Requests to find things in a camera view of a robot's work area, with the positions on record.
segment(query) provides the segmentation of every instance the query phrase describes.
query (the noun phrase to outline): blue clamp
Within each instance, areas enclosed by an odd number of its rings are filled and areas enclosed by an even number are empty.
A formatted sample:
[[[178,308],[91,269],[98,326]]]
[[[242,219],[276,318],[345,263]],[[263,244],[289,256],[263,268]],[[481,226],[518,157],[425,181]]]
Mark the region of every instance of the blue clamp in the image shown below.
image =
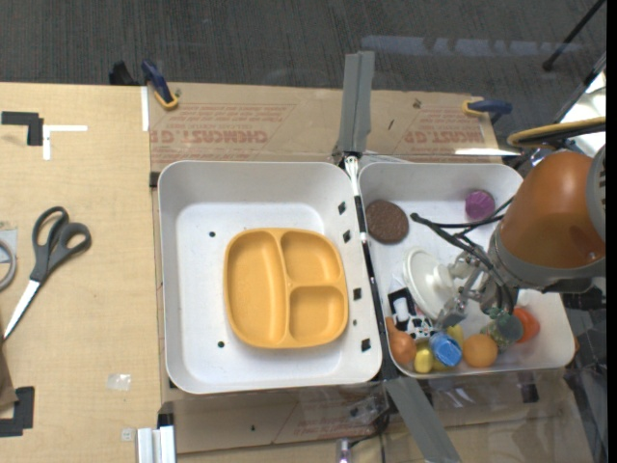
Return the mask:
[[[483,113],[492,113],[491,121],[495,123],[501,115],[512,113],[512,104],[499,99],[463,101],[463,113],[471,117],[480,117]]]
[[[142,70],[146,82],[151,82],[154,86],[154,97],[161,103],[166,110],[173,110],[177,106],[177,96],[170,91],[170,88],[165,81],[165,77],[158,71],[156,65],[145,59],[142,61]]]

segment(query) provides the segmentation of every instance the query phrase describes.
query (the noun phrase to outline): red tomato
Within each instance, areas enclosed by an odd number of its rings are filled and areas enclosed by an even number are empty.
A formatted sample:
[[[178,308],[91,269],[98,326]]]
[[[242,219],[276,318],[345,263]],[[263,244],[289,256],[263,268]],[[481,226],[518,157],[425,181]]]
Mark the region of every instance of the red tomato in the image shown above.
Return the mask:
[[[523,335],[521,339],[517,341],[517,343],[523,343],[525,341],[531,340],[540,332],[540,323],[538,319],[536,319],[530,311],[526,309],[522,309],[520,307],[515,307],[512,314],[519,318],[519,321],[523,325]]]

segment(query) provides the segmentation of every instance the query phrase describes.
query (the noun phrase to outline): orange ball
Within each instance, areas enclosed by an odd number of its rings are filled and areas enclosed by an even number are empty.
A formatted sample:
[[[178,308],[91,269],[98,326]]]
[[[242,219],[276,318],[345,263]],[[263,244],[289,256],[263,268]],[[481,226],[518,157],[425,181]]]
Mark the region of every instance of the orange ball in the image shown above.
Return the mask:
[[[498,352],[497,343],[488,335],[471,335],[463,342],[463,359],[471,367],[490,367]]]

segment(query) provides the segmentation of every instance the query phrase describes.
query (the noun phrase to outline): scissors blade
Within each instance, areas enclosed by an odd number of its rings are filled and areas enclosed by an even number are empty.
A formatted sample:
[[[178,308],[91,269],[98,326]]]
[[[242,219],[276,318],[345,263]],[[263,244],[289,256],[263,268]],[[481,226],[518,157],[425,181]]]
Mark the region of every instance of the scissors blade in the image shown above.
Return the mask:
[[[17,322],[19,322],[19,319],[21,319],[23,313],[25,313],[26,309],[28,309],[28,306],[32,302],[32,299],[35,298],[37,291],[39,291],[39,286],[40,283],[35,280],[30,280],[28,282],[28,285],[26,286],[25,291],[21,295],[19,302],[17,302],[17,307],[15,307],[13,315],[11,316],[11,320],[7,325],[7,329],[4,332],[4,339],[9,337],[9,334],[13,331],[14,327],[17,325]]]

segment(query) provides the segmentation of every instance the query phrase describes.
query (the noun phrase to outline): black scissors handle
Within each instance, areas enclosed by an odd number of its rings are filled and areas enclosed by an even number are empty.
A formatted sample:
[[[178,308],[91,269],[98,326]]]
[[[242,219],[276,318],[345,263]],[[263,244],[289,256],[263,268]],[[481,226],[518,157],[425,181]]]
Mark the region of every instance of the black scissors handle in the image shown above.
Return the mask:
[[[39,244],[39,235],[45,221],[53,214],[60,213],[58,220],[52,225],[43,244]],[[69,247],[68,243],[74,236],[83,238],[77,244]],[[32,244],[35,249],[35,267],[30,279],[43,283],[51,272],[65,260],[90,248],[92,237],[88,227],[81,223],[69,223],[67,211],[56,205],[47,209],[35,223],[32,230]]]

